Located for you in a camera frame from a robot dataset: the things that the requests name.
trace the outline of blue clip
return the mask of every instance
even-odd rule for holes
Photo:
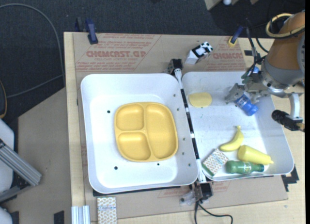
[[[89,35],[87,36],[89,39],[89,42],[91,44],[97,44],[98,43],[98,39],[95,33],[95,24],[93,22],[92,19],[87,18],[85,20],[85,26],[86,26],[86,31],[89,32]]]

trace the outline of green bottle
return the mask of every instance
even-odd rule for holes
[[[228,173],[239,173],[239,174],[250,174],[252,172],[263,172],[264,165],[263,164],[255,164],[252,162],[244,162],[244,161],[227,161],[226,163],[226,171]]]

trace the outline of toy banana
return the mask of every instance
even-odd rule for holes
[[[241,132],[241,126],[237,126],[237,132],[234,138],[231,141],[221,145],[219,149],[223,152],[235,151],[240,147],[243,140],[244,140],[244,135]]]

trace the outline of yellow bowl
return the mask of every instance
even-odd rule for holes
[[[171,111],[157,102],[120,106],[114,116],[116,143],[131,161],[150,162],[171,158],[178,150],[178,137]]]

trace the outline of wooden table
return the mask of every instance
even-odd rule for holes
[[[186,39],[196,41],[206,37],[197,36],[177,36],[165,35],[168,40]],[[273,40],[262,39],[261,43],[267,49],[272,45]],[[84,178],[82,170],[82,153],[79,127],[79,114],[77,106],[77,78],[75,65],[74,33],[64,33],[65,45],[65,71],[66,71],[66,91],[68,109],[68,132],[69,132],[69,151],[70,151],[70,177],[71,177],[71,196],[72,206],[86,205]],[[239,38],[239,45],[242,51],[250,50],[248,40]],[[245,57],[246,66],[252,63],[251,57]],[[295,92],[304,91],[304,88],[294,88]],[[288,99],[272,97],[276,109],[290,112]],[[300,97],[301,117],[304,118],[304,95]],[[289,185],[288,200],[267,202],[251,205],[240,205],[225,208],[211,209],[214,214],[230,214],[234,218],[234,223],[305,223],[305,134],[302,132],[291,132],[284,130],[296,169],[299,175],[297,184]],[[118,223],[194,223],[193,211],[177,212],[170,214],[152,215],[135,218],[119,219]],[[198,223],[229,223],[229,219],[215,218],[198,211]]]

